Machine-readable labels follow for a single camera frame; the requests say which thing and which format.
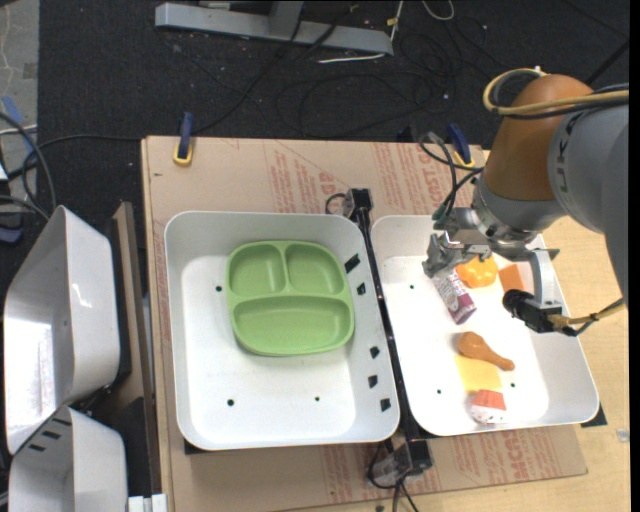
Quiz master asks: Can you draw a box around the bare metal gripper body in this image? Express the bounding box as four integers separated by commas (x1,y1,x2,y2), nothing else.
432,206,502,262

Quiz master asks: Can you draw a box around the orange toy pepper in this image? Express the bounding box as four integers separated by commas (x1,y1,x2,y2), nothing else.
454,254,501,290

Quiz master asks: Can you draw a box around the purple and white carton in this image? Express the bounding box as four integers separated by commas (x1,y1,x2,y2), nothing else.
431,268,478,326

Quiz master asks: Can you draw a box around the orange cheese wedge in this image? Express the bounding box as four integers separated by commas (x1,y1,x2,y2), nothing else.
497,263,527,294

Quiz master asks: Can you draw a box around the brown toy chicken drumstick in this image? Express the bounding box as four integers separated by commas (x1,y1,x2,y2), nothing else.
455,330,517,373

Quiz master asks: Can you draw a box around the white plastic tray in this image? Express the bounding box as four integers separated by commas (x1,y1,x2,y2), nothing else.
2,204,123,455
163,209,402,452
6,405,129,512
370,214,601,438

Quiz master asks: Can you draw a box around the yellow cheese slice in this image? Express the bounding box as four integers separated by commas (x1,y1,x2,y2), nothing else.
453,353,503,394

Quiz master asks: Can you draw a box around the orange and white toy sushi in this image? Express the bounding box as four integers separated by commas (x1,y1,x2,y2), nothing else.
468,388,509,426

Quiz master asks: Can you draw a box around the green divided plate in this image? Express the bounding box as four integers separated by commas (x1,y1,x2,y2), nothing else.
225,240,357,358

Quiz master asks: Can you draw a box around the brown cardboard board, red print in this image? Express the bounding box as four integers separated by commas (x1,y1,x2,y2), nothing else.
140,134,589,502

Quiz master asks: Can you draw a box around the black cylinder on white bracket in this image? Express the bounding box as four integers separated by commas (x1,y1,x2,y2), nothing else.
501,247,565,334

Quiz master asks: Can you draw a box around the black block with thin wires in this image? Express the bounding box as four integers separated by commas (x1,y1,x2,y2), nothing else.
343,187,374,222
370,438,434,487

